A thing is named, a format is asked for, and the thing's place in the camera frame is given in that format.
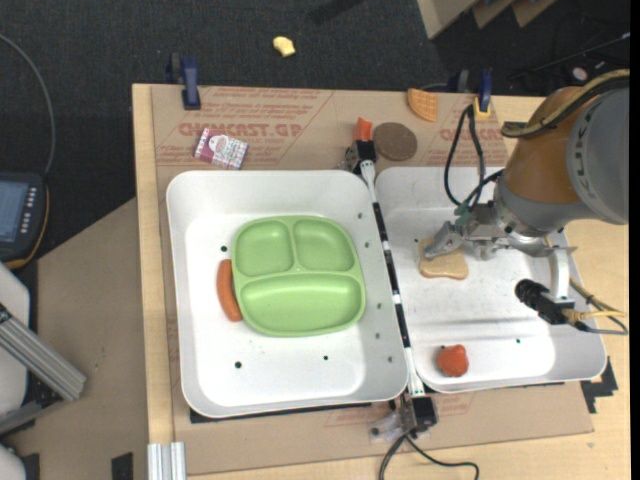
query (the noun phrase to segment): green divided plate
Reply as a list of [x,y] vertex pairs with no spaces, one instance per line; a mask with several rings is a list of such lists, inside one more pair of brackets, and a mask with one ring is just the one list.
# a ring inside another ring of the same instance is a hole
[[311,336],[357,322],[365,308],[358,255],[336,222],[311,216],[251,221],[232,245],[242,316],[271,336]]

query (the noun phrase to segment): white tray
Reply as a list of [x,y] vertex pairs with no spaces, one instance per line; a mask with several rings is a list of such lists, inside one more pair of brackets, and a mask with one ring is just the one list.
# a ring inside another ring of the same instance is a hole
[[[450,171],[450,186],[458,199],[466,197],[477,180],[475,168]],[[444,191],[442,168],[390,168],[378,176],[376,190],[416,370],[426,385],[441,392],[459,392],[589,379],[602,372],[606,353],[599,335],[566,325],[551,326],[514,294],[523,278],[549,286],[548,260],[508,250],[482,261],[465,249],[467,279],[427,279],[419,273],[416,241],[432,237],[446,220],[455,218]],[[492,191],[493,186],[488,185],[483,199]],[[556,234],[554,241],[566,245],[563,235]],[[571,259],[570,264],[578,278]],[[570,295],[578,309],[586,309],[579,295]],[[446,377],[435,358],[442,345],[457,343],[467,350],[469,371],[459,378]]]
[[[343,171],[192,171],[167,189],[184,396],[212,418],[390,400],[407,366],[366,186]],[[366,309],[354,326],[268,337],[224,315],[216,271],[244,223],[316,215],[341,224],[362,264]]]

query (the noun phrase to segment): black carpet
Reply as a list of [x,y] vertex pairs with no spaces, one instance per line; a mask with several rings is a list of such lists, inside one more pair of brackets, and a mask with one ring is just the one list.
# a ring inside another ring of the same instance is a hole
[[[171,52],[194,55],[201,84],[401,90],[490,67],[494,94],[545,95],[629,63],[622,41],[512,76],[629,31],[630,0],[560,0],[525,28],[510,10],[479,30],[460,17],[430,41],[416,0],[0,0],[0,33],[38,66],[58,144],[39,254],[135,196],[131,84],[163,82]],[[276,35],[294,39],[282,62]],[[47,107],[24,60],[0,42],[0,171],[44,168]]]

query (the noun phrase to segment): yellow toy piece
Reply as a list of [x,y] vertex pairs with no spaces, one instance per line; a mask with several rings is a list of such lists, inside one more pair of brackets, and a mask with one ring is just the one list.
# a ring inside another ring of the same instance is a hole
[[293,41],[288,37],[278,36],[273,40],[273,47],[280,52],[283,57],[290,57],[296,53]]

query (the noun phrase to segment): snack package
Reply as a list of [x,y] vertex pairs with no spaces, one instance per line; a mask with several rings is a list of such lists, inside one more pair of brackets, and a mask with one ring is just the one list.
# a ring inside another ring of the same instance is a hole
[[225,169],[240,169],[248,144],[215,130],[202,131],[193,156],[198,160]]

